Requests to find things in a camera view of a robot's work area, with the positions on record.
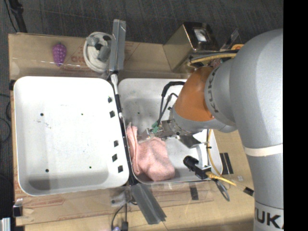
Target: gray robot arm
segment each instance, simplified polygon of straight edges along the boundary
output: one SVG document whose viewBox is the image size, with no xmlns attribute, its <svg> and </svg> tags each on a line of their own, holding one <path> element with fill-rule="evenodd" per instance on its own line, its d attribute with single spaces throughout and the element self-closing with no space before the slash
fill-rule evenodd
<svg viewBox="0 0 308 231">
<path fill-rule="evenodd" d="M 247 42 L 236 57 L 212 71 L 205 102 L 215 120 L 173 118 L 192 133 L 238 129 L 255 188 L 254 231 L 284 229 L 282 138 L 282 29 Z"/>
</svg>

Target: pink towel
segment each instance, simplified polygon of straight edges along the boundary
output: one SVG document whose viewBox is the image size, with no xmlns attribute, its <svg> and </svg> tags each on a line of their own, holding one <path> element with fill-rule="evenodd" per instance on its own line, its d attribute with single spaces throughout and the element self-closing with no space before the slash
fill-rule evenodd
<svg viewBox="0 0 308 231">
<path fill-rule="evenodd" d="M 132 126 L 131 123 L 126 129 L 130 157 L 136 176 L 144 173 L 153 181 L 172 179 L 175 170 L 168 158 L 166 143 L 155 137 L 138 144 L 137 130 L 137 127 Z"/>
</svg>

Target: yellow cable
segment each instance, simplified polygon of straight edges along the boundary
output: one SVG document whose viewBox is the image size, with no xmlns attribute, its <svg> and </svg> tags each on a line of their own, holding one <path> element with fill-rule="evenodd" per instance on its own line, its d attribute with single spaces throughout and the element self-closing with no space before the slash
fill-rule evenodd
<svg viewBox="0 0 308 231">
<path fill-rule="evenodd" d="M 233 185 L 233 186 L 237 186 L 234 182 L 230 181 L 230 180 L 227 180 L 226 178 L 223 178 L 221 176 L 218 176 L 218 175 L 215 175 L 214 173 L 212 172 L 206 172 L 206 175 L 211 178 L 211 179 L 218 179 L 218 180 L 222 180 L 226 183 L 229 183 L 230 185 Z"/>
<path fill-rule="evenodd" d="M 209 148 L 210 147 L 210 139 L 211 139 L 212 132 L 213 132 L 212 129 L 210 129 L 210 131 L 208 132 L 207 154 L 208 154 L 208 157 L 210 158 L 210 161 L 211 161 L 213 169 L 217 172 L 217 174 L 219 176 L 221 176 L 220 172 L 218 171 L 218 169 L 216 168 L 216 166 L 215 166 L 215 164 L 213 162 L 213 158 L 212 158 L 212 155 L 211 155 L 211 149 Z"/>
<path fill-rule="evenodd" d="M 232 46 L 231 50 L 239 50 L 243 47 L 243 44 L 235 44 Z"/>
<path fill-rule="evenodd" d="M 236 53 L 221 53 L 221 54 L 216 54 L 216 55 L 213 55 L 213 56 L 206 56 L 206 57 L 203 57 L 203 58 L 195 59 L 195 60 L 192 60 L 192 61 L 189 60 L 187 62 L 187 65 L 189 67 L 194 67 L 194 66 L 192 66 L 192 64 L 203 62 L 203 61 L 214 60 L 214 59 L 218 59 L 218 58 L 235 57 L 235 56 L 236 56 Z"/>
<path fill-rule="evenodd" d="M 211 161 L 211 164 L 212 164 L 212 167 L 213 169 L 217 172 L 218 175 L 215 175 L 214 173 L 212 172 L 206 172 L 206 175 L 211 178 L 211 179 L 218 179 L 218 180 L 222 180 L 224 182 L 227 182 L 233 186 L 237 186 L 234 182 L 230 181 L 230 180 L 227 180 L 226 178 L 223 178 L 220 174 L 220 172 L 218 171 L 218 169 L 216 168 L 214 162 L 213 162 L 213 159 L 212 159 L 212 155 L 211 155 L 211 149 L 209 148 L 210 147 L 210 139 L 211 139 L 211 135 L 212 135 L 212 132 L 213 130 L 210 129 L 209 132 L 208 132 L 208 141 L 207 141 L 207 154 L 208 154 L 208 157 L 210 158 L 210 161 Z"/>
</svg>

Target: white sink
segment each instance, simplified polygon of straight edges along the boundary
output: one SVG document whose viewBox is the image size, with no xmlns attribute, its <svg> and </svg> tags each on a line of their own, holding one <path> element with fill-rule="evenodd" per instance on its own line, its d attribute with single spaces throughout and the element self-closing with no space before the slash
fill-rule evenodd
<svg viewBox="0 0 308 231">
<path fill-rule="evenodd" d="M 142 133 L 146 128 L 151 128 L 152 124 L 158 119 L 159 108 L 161 102 L 161 92 L 164 86 L 170 81 L 181 81 L 180 79 L 151 79 L 151 78 L 128 78 L 119 83 L 119 93 L 121 105 L 123 108 L 123 116 L 126 124 L 129 122 L 138 128 L 138 134 Z M 169 88 L 165 102 L 169 94 L 179 94 L 182 86 L 172 86 Z M 172 107 L 176 98 L 172 97 L 169 106 Z M 168 120 L 169 111 L 166 110 L 162 120 Z M 206 130 L 196 136 L 201 142 L 206 141 Z M 145 184 L 154 183 L 172 183 L 172 182 L 189 182 L 199 181 L 192 171 L 183 164 L 183 159 L 190 155 L 194 158 L 198 157 L 196 148 L 189 149 L 176 138 L 170 138 L 166 141 L 166 147 L 169 159 L 175 168 L 175 177 L 165 181 L 152 181 L 146 175 L 139 175 L 136 178 Z M 218 171 L 222 172 L 222 163 L 217 148 L 215 136 L 211 136 L 210 144 L 212 146 L 212 158 Z M 207 160 L 205 145 L 201 145 L 203 163 L 210 165 Z"/>
<path fill-rule="evenodd" d="M 114 91 L 107 81 L 23 77 L 14 85 L 14 100 L 18 180 L 24 192 L 68 193 L 127 182 Z"/>
</svg>

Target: black cable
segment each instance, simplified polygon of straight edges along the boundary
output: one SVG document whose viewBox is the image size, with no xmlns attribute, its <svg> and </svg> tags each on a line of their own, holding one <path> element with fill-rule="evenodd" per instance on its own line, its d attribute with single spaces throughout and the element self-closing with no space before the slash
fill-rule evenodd
<svg viewBox="0 0 308 231">
<path fill-rule="evenodd" d="M 171 93 L 171 94 L 168 96 L 166 105 L 165 105 L 163 111 L 161 112 L 161 115 L 160 115 L 160 117 L 159 117 L 159 119 L 158 119 L 158 121 L 157 121 L 158 124 L 160 123 L 160 120 L 163 118 L 163 115 L 164 115 L 164 113 L 165 113 L 165 111 L 166 111 L 166 109 L 167 109 L 167 106 L 168 106 L 169 102 L 171 101 L 172 95 L 178 97 L 178 95 L 176 95 L 175 93 Z"/>
<path fill-rule="evenodd" d="M 179 86 L 179 85 L 184 86 L 184 84 L 185 84 L 185 82 L 183 82 L 183 81 L 171 81 L 171 82 L 169 82 L 168 84 L 166 84 L 164 86 L 164 89 L 163 89 L 162 95 L 161 95 L 162 96 L 162 100 L 160 102 L 160 109 L 159 109 L 159 117 L 158 117 L 158 120 L 157 120 L 157 126 L 159 126 L 160 120 L 162 118 L 163 103 L 164 103 L 164 98 L 166 96 L 167 91 L 172 86 Z"/>
<path fill-rule="evenodd" d="M 218 179 L 212 179 L 212 180 L 213 180 L 213 182 L 215 182 L 215 184 L 218 187 L 219 191 L 221 192 L 222 196 L 229 202 L 230 196 L 229 196 L 228 191 L 225 188 L 225 186 Z"/>
<path fill-rule="evenodd" d="M 117 214 L 119 213 L 119 211 L 120 211 L 125 205 L 122 205 L 122 206 L 115 212 L 115 215 L 114 215 L 114 217 L 112 218 L 112 221 L 111 221 L 111 230 L 114 229 L 114 220 L 115 220 Z"/>
<path fill-rule="evenodd" d="M 6 97 L 6 98 L 10 98 L 10 96 L 9 96 L 9 95 L 3 94 L 3 93 L 0 93 L 0 96 L 2 96 L 2 97 Z"/>
<path fill-rule="evenodd" d="M 125 222 L 127 222 L 127 203 L 125 204 Z"/>
<path fill-rule="evenodd" d="M 10 14 L 10 10 L 9 10 L 9 6 L 8 6 L 6 0 L 4 0 L 4 3 L 5 3 L 6 10 L 8 11 L 8 15 L 9 15 L 9 19 L 10 19 L 10 21 L 11 21 L 11 24 L 12 24 L 12 26 L 13 26 L 15 32 L 17 32 L 17 29 L 16 29 L 16 27 L 14 26 L 14 23 L 13 23 L 13 21 L 12 21 L 11 14 Z"/>
<path fill-rule="evenodd" d="M 5 109 L 5 115 L 6 115 L 6 118 L 10 121 L 11 120 L 11 116 L 10 116 L 10 104 L 11 102 L 8 102 L 8 104 L 6 105 L 6 109 Z"/>
<path fill-rule="evenodd" d="M 0 117 L 0 120 L 3 121 L 3 122 L 8 126 L 8 128 L 9 128 L 9 134 L 8 134 L 8 136 L 7 136 L 5 139 L 2 139 L 2 138 L 0 137 L 0 143 L 4 143 L 4 142 L 6 142 L 6 141 L 9 139 L 9 137 L 11 136 L 11 126 L 10 126 L 10 124 L 9 124 L 6 120 L 4 120 L 3 118 Z"/>
</svg>

